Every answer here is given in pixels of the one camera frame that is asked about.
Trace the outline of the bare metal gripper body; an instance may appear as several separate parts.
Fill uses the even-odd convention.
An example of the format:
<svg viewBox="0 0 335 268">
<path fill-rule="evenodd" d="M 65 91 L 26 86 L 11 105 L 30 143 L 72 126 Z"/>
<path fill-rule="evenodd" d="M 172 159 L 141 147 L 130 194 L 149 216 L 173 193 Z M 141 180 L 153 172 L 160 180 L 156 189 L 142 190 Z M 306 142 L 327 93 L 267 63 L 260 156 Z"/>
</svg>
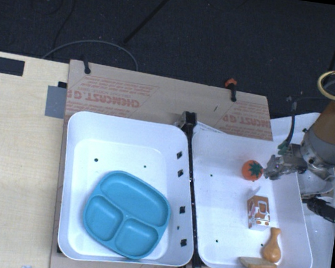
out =
<svg viewBox="0 0 335 268">
<path fill-rule="evenodd" d="M 333 165 L 322 160 L 310 148 L 294 143 L 290 144 L 284 155 L 282 155 L 280 168 L 284 174 L 293 172 L 304 174 L 309 171 L 322 180 L 335 176 L 335 167 Z"/>
</svg>

